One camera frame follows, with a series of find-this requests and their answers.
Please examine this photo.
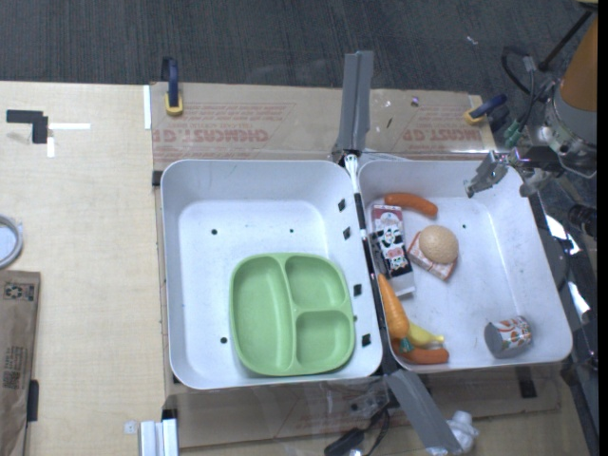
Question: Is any brown cardboard board red print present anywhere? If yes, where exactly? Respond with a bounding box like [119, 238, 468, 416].
[149, 82, 562, 449]

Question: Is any white crumpled tissue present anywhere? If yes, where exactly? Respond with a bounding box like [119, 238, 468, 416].
[426, 409, 481, 456]

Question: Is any white plastic tray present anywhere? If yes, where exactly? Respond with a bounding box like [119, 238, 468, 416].
[160, 159, 385, 391]
[356, 159, 575, 375]

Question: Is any orange sausage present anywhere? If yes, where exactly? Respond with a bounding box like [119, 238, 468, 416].
[390, 338, 450, 367]
[383, 192, 440, 219]

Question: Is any thin black and white rod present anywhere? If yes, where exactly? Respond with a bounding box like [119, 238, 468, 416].
[343, 153, 387, 336]

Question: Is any white and red printed carton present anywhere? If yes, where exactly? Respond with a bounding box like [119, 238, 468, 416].
[370, 203, 417, 298]

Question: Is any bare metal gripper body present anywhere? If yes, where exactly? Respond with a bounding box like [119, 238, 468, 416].
[506, 124, 599, 181]

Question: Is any white tape roll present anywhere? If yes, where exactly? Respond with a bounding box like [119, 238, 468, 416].
[0, 214, 25, 271]

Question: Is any grey and orange printed can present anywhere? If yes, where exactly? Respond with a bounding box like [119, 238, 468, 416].
[483, 315, 534, 360]

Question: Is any green divided plate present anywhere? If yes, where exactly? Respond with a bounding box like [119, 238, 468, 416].
[229, 252, 357, 378]

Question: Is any tan bread bun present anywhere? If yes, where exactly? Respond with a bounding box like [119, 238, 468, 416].
[418, 224, 461, 264]

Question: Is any brown paper bag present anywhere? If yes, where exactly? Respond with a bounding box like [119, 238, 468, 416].
[0, 269, 42, 456]

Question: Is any yellow banana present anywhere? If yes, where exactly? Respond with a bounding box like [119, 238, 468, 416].
[407, 321, 447, 350]

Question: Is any black cylinder on white bracket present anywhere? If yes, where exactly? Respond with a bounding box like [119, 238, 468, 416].
[566, 203, 599, 239]

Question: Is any orange carrot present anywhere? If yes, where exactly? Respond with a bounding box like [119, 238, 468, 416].
[376, 273, 413, 353]

